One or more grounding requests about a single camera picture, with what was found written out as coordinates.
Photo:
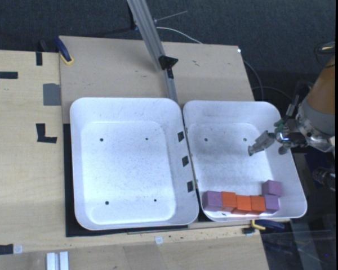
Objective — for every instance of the pale wood board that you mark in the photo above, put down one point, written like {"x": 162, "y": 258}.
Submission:
{"x": 115, "y": 72}

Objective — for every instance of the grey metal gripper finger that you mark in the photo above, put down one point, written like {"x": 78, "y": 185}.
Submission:
{"x": 284, "y": 150}
{"x": 261, "y": 143}

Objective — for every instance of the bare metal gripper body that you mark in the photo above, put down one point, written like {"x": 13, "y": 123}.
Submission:
{"x": 297, "y": 138}

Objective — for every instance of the white plastic tray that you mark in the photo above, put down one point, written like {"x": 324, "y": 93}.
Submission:
{"x": 228, "y": 164}
{"x": 126, "y": 167}

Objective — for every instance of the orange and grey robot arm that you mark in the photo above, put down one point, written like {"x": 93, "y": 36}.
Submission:
{"x": 325, "y": 90}

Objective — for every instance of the purple cube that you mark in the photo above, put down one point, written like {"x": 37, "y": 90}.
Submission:
{"x": 271, "y": 202}
{"x": 212, "y": 200}
{"x": 272, "y": 187}

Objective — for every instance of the orange cube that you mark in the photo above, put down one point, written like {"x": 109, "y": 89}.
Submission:
{"x": 258, "y": 203}
{"x": 244, "y": 202}
{"x": 229, "y": 199}

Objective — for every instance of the black cylinder on white bracket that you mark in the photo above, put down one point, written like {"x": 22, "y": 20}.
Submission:
{"x": 323, "y": 176}

